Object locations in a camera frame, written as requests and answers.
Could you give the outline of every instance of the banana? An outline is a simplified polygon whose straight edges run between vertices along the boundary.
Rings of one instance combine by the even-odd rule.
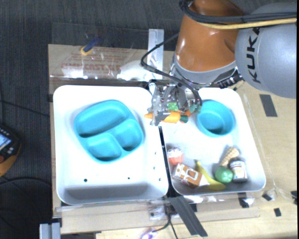
[[[205,178],[207,179],[207,181],[209,183],[209,185],[207,186],[208,189],[210,189],[212,191],[221,191],[226,188],[225,184],[218,182],[218,181],[214,180],[212,177],[210,177],[209,174],[206,172],[206,170],[201,166],[200,161],[198,161],[198,160],[196,160],[195,170],[197,172],[202,173],[205,176]]]

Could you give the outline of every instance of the yellow cable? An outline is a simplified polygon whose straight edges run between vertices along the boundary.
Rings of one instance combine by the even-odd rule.
[[[210,28],[216,28],[216,29],[238,29],[238,28],[250,28],[250,27],[258,27],[258,26],[288,24],[288,23],[296,23],[296,22],[297,22],[297,18],[287,18],[287,19],[274,19],[274,20],[259,21],[253,23],[241,23],[241,24],[230,24],[230,25],[209,24],[209,23],[200,23],[200,22],[199,24]]]

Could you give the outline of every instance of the multimeter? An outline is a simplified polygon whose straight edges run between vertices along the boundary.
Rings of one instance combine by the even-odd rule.
[[[20,138],[0,124],[0,177],[14,164],[21,148]]]

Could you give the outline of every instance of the blue plate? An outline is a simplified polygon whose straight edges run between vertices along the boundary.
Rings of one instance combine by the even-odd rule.
[[[144,140],[142,128],[132,112],[117,100],[86,108],[76,116],[74,130],[87,153],[100,163],[125,157]]]

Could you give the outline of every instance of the blue bowl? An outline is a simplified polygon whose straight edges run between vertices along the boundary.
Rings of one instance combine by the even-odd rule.
[[[74,120],[74,131],[86,152],[100,163],[125,157],[144,140],[132,112],[117,100],[106,100],[83,110]]]
[[[203,102],[197,114],[197,127],[202,133],[210,137],[225,136],[234,126],[234,115],[227,106],[215,100]]]

